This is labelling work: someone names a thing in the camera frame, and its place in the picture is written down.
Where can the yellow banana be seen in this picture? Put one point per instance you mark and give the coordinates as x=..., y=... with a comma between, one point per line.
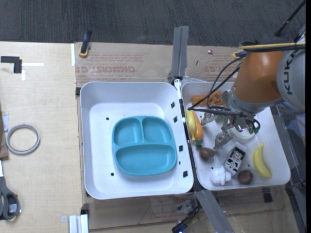
x=259, y=161

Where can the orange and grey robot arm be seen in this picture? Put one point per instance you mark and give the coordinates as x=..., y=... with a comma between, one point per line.
x=257, y=79

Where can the white milk carton cow print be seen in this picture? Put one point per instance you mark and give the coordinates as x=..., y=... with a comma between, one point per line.
x=234, y=160

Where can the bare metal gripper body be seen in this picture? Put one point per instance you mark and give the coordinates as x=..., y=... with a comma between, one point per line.
x=239, y=121

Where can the yellow corn cob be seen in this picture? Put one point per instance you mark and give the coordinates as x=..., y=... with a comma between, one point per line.
x=191, y=125

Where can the brown round toy food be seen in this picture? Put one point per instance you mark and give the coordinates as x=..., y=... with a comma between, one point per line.
x=245, y=177
x=206, y=153

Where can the white plastic tray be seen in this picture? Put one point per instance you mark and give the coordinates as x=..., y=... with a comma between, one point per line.
x=97, y=173
x=274, y=139

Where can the blue divided plate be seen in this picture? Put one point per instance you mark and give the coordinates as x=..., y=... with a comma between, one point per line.
x=144, y=158

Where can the brown cardboard board red print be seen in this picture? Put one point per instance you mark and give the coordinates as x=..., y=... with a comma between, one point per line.
x=136, y=64

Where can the orange carrot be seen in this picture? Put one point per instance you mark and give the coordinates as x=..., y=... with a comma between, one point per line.
x=199, y=131

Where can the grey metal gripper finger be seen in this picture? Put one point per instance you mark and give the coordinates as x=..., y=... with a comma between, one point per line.
x=218, y=143
x=227, y=137

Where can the white round bowl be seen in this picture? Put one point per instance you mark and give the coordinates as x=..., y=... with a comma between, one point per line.
x=244, y=134

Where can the orange pretzel bread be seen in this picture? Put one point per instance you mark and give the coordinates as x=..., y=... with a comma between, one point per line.
x=215, y=97

